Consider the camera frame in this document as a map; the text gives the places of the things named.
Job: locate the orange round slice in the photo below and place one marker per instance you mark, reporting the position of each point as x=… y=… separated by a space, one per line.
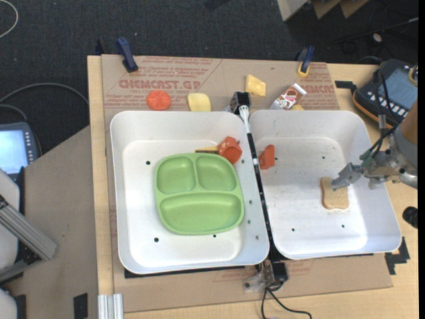
x=158 y=100

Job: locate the pale yellow rounded slice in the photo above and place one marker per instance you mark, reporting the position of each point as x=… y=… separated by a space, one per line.
x=199 y=102

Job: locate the tan bread slice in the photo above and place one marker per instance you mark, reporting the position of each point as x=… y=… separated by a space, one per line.
x=335 y=198

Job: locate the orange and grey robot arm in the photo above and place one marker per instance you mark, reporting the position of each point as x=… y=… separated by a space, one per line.
x=410 y=135

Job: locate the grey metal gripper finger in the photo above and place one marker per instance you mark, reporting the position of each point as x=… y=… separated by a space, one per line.
x=339 y=181
x=350 y=169

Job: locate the thin black and white rod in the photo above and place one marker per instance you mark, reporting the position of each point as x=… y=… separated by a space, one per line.
x=257 y=174

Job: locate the brown cardboard board red print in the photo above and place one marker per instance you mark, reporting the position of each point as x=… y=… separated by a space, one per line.
x=212 y=75

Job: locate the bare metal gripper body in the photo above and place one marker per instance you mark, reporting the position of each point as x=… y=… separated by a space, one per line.
x=386 y=166

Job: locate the white plastic tray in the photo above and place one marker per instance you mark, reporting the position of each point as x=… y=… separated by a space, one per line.
x=299 y=208
x=139 y=244

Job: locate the small yellow piece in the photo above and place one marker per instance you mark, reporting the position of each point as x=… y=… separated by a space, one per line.
x=297 y=107

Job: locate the yellow cheese wedge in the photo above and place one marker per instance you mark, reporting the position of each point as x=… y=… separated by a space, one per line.
x=255 y=85

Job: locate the green divided plate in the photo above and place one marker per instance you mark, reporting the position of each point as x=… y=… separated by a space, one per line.
x=199 y=208

